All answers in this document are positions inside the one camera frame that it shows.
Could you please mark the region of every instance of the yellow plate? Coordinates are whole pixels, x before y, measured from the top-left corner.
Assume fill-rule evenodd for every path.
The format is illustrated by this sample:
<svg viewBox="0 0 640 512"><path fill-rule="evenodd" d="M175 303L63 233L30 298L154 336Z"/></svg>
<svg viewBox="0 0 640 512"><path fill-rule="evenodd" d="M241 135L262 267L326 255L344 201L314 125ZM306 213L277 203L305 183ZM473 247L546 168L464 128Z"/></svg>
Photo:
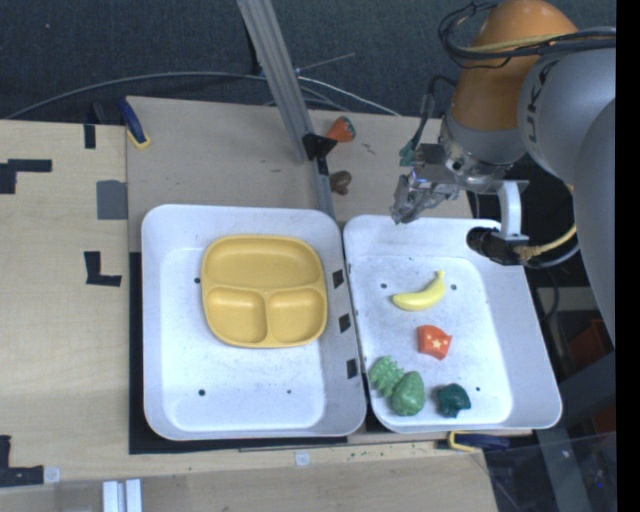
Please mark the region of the yellow plate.
<svg viewBox="0 0 640 512"><path fill-rule="evenodd" d="M307 243L282 236L236 235L202 258L202 303L220 340L253 348L293 347L327 323L322 263Z"/></svg>

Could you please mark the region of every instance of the dark green pepper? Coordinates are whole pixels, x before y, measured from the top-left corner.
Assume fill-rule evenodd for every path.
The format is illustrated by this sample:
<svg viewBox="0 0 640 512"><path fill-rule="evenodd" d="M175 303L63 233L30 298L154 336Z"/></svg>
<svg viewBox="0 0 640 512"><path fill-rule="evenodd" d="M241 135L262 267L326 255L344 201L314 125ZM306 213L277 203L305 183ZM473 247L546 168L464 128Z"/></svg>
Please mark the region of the dark green pepper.
<svg viewBox="0 0 640 512"><path fill-rule="evenodd" d="M462 409L471 409L471 400L464 388L458 384L449 384L437 391L440 406L438 411L447 418L457 418Z"/></svg>
<svg viewBox="0 0 640 512"><path fill-rule="evenodd" d="M407 372L391 396L391 407L400 416L415 416L425 403L424 382L418 372Z"/></svg>

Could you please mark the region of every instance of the green pepper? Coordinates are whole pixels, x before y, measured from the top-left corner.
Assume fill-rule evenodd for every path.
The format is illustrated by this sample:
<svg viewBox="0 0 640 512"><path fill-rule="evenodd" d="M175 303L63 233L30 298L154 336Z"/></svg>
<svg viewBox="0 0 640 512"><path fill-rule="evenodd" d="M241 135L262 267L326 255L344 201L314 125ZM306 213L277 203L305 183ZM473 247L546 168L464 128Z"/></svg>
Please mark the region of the green pepper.
<svg viewBox="0 0 640 512"><path fill-rule="evenodd" d="M415 416L425 403L424 382L418 372L407 372L391 396L391 407L400 416Z"/></svg>

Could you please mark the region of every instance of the metal pole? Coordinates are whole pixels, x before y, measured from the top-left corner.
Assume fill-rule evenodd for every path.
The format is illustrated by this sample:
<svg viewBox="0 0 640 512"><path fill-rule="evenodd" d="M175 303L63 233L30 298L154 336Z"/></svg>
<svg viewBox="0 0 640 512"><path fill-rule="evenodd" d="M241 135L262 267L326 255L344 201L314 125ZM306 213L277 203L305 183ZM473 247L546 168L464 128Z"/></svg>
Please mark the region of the metal pole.
<svg viewBox="0 0 640 512"><path fill-rule="evenodd" d="M270 0L238 0L238 6L294 150L305 160L302 139L314 133L313 125L273 5ZM313 175L317 209L335 217L326 164L315 159Z"/></svg>

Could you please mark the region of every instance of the yellow banana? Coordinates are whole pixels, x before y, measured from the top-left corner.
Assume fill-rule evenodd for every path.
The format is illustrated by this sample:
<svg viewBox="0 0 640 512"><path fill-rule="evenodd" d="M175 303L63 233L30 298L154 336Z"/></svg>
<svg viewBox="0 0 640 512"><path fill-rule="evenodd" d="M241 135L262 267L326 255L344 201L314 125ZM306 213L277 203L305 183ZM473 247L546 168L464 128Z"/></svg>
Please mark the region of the yellow banana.
<svg viewBox="0 0 640 512"><path fill-rule="evenodd" d="M440 302L444 296L446 287L444 285L444 270L436 272L436 278L421 292L397 293L391 300L400 309L406 311L420 311L430 308Z"/></svg>

